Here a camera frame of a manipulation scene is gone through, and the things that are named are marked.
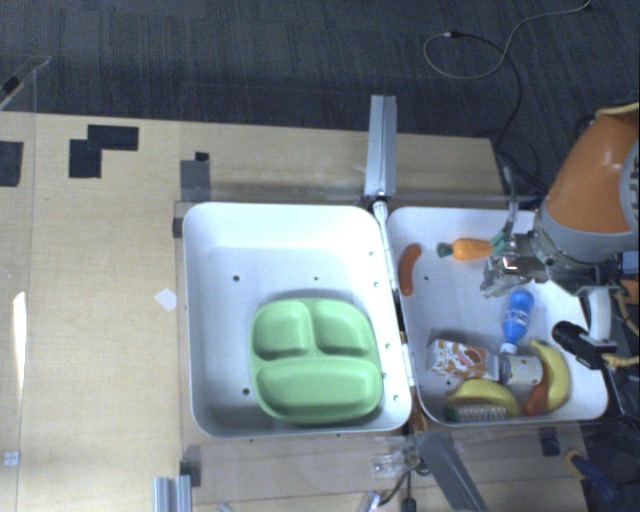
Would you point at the blue plastic bottle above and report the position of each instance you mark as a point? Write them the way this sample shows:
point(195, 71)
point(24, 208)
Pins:
point(516, 317)

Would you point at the green and white packet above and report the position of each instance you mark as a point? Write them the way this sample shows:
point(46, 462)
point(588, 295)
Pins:
point(475, 414)

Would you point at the yellow banana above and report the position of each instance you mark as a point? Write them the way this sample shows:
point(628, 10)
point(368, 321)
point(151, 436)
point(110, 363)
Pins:
point(485, 391)
point(557, 375)

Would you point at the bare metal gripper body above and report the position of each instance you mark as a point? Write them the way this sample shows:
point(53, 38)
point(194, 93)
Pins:
point(522, 260)

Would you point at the small white can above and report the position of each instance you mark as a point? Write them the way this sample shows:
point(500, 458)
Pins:
point(522, 370)

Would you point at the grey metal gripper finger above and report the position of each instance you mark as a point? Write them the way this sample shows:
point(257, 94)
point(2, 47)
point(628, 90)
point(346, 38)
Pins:
point(489, 282)
point(506, 285)

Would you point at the red sausage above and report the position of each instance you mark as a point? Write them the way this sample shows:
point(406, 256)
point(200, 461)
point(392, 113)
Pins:
point(407, 270)

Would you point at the white and orange carton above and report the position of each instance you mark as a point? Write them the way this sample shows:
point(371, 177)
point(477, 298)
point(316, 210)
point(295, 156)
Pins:
point(457, 360)

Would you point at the black cylinder on white bracket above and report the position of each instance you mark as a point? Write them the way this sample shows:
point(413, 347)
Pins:
point(580, 342)

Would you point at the orange carrot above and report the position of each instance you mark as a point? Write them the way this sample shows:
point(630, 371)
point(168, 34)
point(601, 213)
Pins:
point(472, 249)

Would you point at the white plastic tray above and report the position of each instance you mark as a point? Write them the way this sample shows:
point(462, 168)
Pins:
point(225, 325)
point(460, 310)

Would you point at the green divided plate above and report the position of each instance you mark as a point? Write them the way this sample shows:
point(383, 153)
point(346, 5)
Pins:
point(315, 370)

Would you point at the pale wood board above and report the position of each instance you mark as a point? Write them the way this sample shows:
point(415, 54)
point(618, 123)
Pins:
point(300, 170)

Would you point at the small orange-red sausage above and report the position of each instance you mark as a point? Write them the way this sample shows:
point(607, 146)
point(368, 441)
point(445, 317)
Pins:
point(536, 400)

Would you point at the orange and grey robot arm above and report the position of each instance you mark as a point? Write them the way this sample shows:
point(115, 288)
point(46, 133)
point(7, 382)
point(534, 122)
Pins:
point(585, 180)

